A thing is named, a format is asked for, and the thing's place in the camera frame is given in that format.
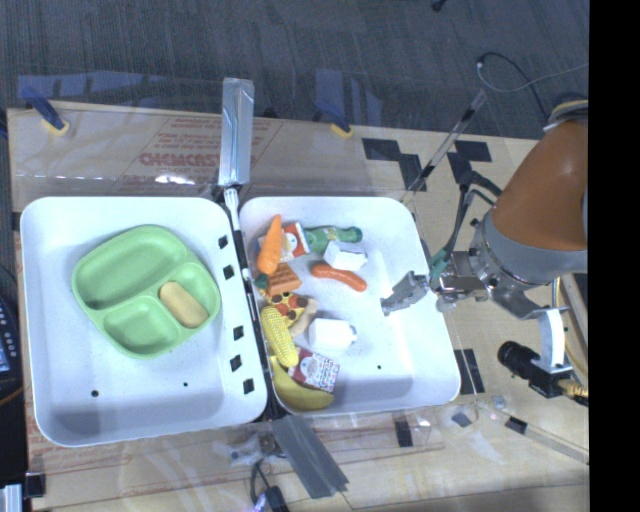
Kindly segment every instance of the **red hot dog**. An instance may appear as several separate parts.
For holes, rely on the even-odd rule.
[[[353,288],[357,292],[363,292],[367,289],[367,282],[360,276],[350,270],[333,268],[328,263],[318,263],[314,265],[311,269],[311,275],[314,277],[335,279]]]

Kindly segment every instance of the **green bottle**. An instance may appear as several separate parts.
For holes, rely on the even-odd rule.
[[[322,226],[319,228],[304,229],[311,252],[324,252],[331,240],[338,242],[359,242],[362,240],[360,228],[341,229],[335,226]]]

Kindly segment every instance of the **green plate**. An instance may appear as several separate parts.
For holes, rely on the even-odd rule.
[[[176,281],[207,311],[196,328],[184,327],[158,297]],[[173,232],[139,226],[84,256],[72,277],[73,293],[93,323],[121,352],[157,357],[202,330],[220,310],[211,273]]]

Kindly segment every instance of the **corn cob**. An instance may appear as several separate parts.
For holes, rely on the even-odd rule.
[[[273,306],[266,306],[260,312],[264,335],[282,366],[291,368],[298,364],[298,351],[287,329],[284,317]]]

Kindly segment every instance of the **table surface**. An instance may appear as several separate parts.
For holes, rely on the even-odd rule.
[[[400,198],[405,192],[404,163],[417,158],[424,166],[447,136],[354,126],[353,136],[344,139],[327,123],[265,118],[255,123],[259,130],[254,135],[264,138],[254,141],[260,154],[252,176],[264,190],[282,183],[283,176],[300,172],[301,166],[310,173],[335,175],[357,169],[364,173],[372,193]],[[465,134],[459,142],[481,150],[483,156],[471,162],[473,169],[498,186],[508,182],[536,143]],[[366,151],[389,145],[399,152],[394,149],[391,157],[382,153],[376,157]],[[462,152],[463,147],[452,151]],[[408,201],[432,252],[446,242],[455,218],[457,187],[450,162],[445,158],[427,181],[427,190]],[[480,218],[486,211],[486,205],[479,203],[472,205],[468,219]],[[461,246],[470,242],[471,229],[465,225],[461,230]],[[19,262],[19,235],[16,248]],[[530,297],[547,304],[551,291],[543,287]],[[567,303],[567,294],[559,300]],[[22,292],[20,303],[24,308]],[[405,411],[403,418],[414,436],[411,447],[397,444],[393,427],[397,414],[314,422],[349,480],[347,491],[312,500],[289,463],[269,457],[263,471],[271,485],[280,486],[291,510],[589,508],[588,409],[564,397],[541,397],[524,380],[512,377],[496,358],[499,346],[509,339],[539,351],[537,323],[517,320],[490,302],[474,301],[460,302],[445,314],[445,320],[454,350],[475,358],[471,366],[480,376],[481,388],[476,382],[474,392],[460,394],[449,404]],[[21,321],[26,332],[24,318]],[[588,386],[586,332],[581,332],[573,312],[563,315],[563,321],[574,368]],[[45,472],[47,485],[46,494],[33,500],[34,510],[251,509],[250,467],[229,464],[228,448],[246,441],[261,429],[259,425],[61,448],[47,441],[34,421],[27,343],[23,343],[23,358],[30,470]],[[464,426],[455,421],[460,415],[468,420]]]

